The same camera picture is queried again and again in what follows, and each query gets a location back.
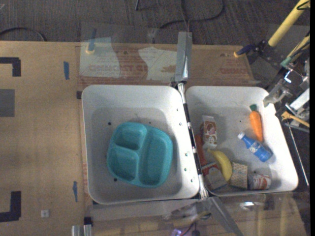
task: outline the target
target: red and white can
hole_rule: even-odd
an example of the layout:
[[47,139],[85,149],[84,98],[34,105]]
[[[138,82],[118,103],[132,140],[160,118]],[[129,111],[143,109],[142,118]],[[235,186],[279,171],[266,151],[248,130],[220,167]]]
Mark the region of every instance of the red and white can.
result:
[[248,187],[249,190],[267,190],[270,188],[271,178],[269,175],[249,175]]

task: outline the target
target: teal bowl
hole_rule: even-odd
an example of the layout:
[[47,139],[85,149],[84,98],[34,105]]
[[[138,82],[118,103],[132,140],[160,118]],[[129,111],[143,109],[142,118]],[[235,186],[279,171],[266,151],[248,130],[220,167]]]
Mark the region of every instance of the teal bowl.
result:
[[173,143],[162,130],[124,122],[114,131],[107,152],[107,167],[117,179],[145,188],[161,186],[169,175]]

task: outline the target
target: yellow toy banana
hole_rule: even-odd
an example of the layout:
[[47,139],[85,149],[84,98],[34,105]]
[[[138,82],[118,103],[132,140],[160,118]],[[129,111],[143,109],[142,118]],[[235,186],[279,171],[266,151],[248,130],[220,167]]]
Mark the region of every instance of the yellow toy banana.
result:
[[220,163],[222,175],[225,181],[228,182],[232,176],[232,164],[230,160],[222,151],[208,149],[208,152]]

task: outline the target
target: plastic bin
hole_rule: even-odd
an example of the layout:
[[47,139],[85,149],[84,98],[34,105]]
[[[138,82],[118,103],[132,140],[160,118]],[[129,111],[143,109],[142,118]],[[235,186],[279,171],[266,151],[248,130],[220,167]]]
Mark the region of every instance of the plastic bin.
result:
[[[276,110],[263,107],[268,92],[255,87],[191,87],[186,92],[190,120],[199,130],[201,116],[213,116],[218,127],[218,150],[231,161],[246,164],[249,172],[269,174],[269,190],[245,191],[228,187],[213,194],[246,195],[292,191],[298,176]],[[185,112],[180,94],[167,86],[87,87],[82,94],[88,166],[89,194],[100,204],[189,199],[199,191]],[[249,105],[257,104],[262,115],[266,145],[274,156],[262,163],[248,153],[237,138],[241,131],[253,135]],[[115,181],[106,167],[106,155],[115,128],[126,121],[151,125],[166,132],[173,142],[173,159],[166,182],[158,188],[143,188]]]

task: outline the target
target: bottle label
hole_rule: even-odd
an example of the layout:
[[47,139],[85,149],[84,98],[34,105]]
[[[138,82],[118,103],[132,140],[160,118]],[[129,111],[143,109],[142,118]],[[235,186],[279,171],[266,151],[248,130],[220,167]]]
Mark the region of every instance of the bottle label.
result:
[[252,153],[256,153],[257,150],[259,150],[260,148],[261,148],[261,145],[259,143],[255,142],[249,147],[249,150]]

